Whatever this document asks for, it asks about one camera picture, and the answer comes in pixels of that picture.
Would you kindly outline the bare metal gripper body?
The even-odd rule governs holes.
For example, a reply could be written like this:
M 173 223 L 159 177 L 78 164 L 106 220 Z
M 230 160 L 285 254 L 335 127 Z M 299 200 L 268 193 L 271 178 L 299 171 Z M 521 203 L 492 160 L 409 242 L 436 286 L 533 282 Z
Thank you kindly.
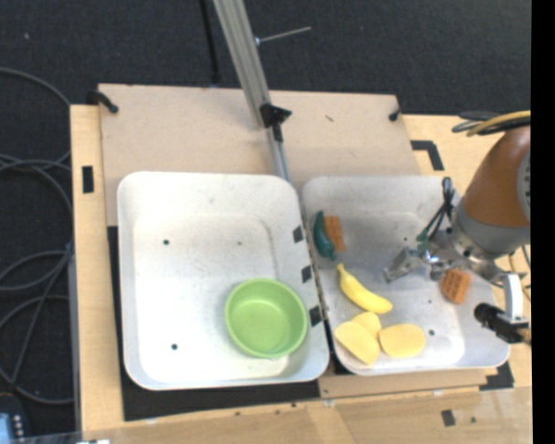
M 497 255 L 486 253 L 458 231 L 438 231 L 435 234 L 422 232 L 417 237 L 417 251 L 429 268 L 432 265 L 444 265 L 447 271 L 467 270 L 494 285 L 502 284 L 504 278 L 512 273 L 497 265 Z

